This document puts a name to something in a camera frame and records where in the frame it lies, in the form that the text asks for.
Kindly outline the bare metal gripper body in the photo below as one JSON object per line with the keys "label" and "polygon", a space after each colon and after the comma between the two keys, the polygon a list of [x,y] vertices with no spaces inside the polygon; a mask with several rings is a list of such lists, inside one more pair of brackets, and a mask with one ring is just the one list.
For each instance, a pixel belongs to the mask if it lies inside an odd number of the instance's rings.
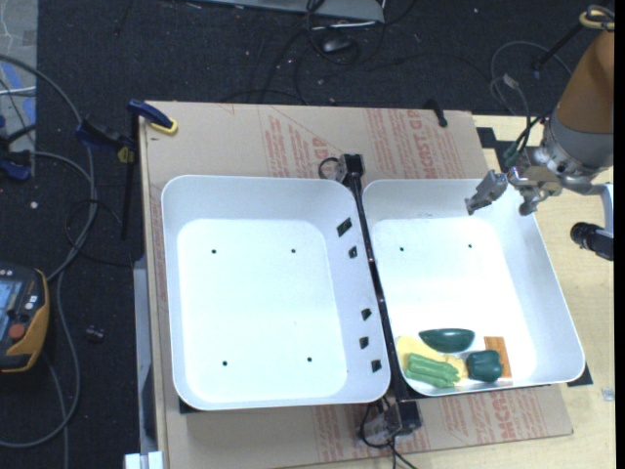
{"label": "bare metal gripper body", "polygon": [[507,171],[508,182],[525,195],[558,195],[568,190],[598,193],[593,180],[604,171],[604,154],[592,149],[578,154],[561,148],[527,147]]}

